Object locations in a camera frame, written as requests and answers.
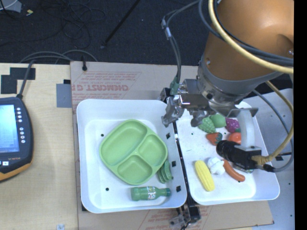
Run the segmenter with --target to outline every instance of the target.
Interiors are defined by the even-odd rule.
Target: bottle label
[[[147,191],[148,191],[148,200],[155,199],[155,187],[154,186],[148,186]]]

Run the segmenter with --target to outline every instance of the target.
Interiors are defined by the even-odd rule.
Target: white tray
[[[241,102],[238,108],[250,108],[245,102]],[[256,120],[257,114],[253,117],[255,127],[255,146],[262,148],[262,155],[268,155],[262,135]],[[253,173],[242,172],[245,181],[238,182],[227,173],[222,175],[213,174],[215,189],[207,192],[196,174],[194,163],[203,160],[207,164],[210,157],[220,157],[216,152],[216,146],[212,145],[206,138],[206,133],[198,127],[191,127],[192,116],[185,110],[183,116],[176,121],[178,138],[182,151],[182,157],[187,171],[189,189],[192,198],[201,205],[217,205],[225,203],[272,200],[280,193],[279,184],[275,173],[255,169]],[[229,132],[226,128],[217,128],[217,132],[223,134],[226,139]]]
[[[187,199],[187,190],[172,125],[162,124],[166,104],[158,100],[97,100],[88,99],[77,107],[77,124],[80,149],[81,200],[92,213],[176,208]],[[156,200],[132,201],[130,189],[134,187],[119,179],[101,161],[99,145],[121,122],[137,119],[151,128],[166,144],[173,180],[163,184],[155,174],[148,182],[139,186],[168,187],[170,197]]]

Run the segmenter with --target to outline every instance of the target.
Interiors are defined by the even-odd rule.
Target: black floor
[[[113,34],[137,1],[19,0],[19,12],[0,10],[0,62],[28,63],[35,58],[36,63],[46,64],[84,59],[175,65],[160,21],[167,13],[196,0],[139,0]],[[208,35],[197,8],[174,18],[170,29],[179,44],[182,65],[196,66]],[[272,82],[279,89],[292,87],[285,74]],[[265,84],[257,90],[271,91]]]

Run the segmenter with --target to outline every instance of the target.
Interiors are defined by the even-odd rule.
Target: yellow cable
[[[211,21],[214,25],[214,27],[216,28],[217,32],[221,35],[221,37],[231,46],[233,47],[238,53],[242,54],[243,56],[247,57],[248,59],[250,59],[251,61],[253,61],[254,63],[261,65],[263,67],[266,67],[268,69],[274,70],[274,71],[278,71],[278,72],[282,72],[282,73],[287,73],[287,74],[293,74],[294,70],[293,68],[288,68],[288,67],[283,67],[280,65],[276,65],[273,63],[270,63],[266,60],[263,60],[261,58],[256,57],[255,55],[251,54],[250,52],[246,51],[244,48],[242,48],[240,45],[238,45],[224,30],[223,28],[220,26],[218,20],[215,17],[214,14],[214,9],[213,9],[213,0],[209,0],[209,14],[210,14],[210,18]]]
[[[266,84],[272,89],[274,90],[275,93],[277,93],[277,95],[282,98],[282,100],[288,105],[288,107],[290,108],[291,114],[292,114],[292,125],[291,128],[289,130],[289,133],[287,135],[287,137],[285,138],[285,140],[283,141],[283,143],[270,155],[268,156],[252,156],[251,159],[256,161],[258,165],[264,165],[267,162],[270,162],[273,160],[273,158],[275,158],[287,145],[287,143],[291,140],[293,133],[294,133],[294,108],[293,105],[291,104],[291,102],[289,102],[284,96],[283,94],[270,82],[267,81]]]

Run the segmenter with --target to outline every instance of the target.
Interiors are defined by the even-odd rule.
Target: blue screen
[[[0,105],[0,153],[18,152],[14,105]]]

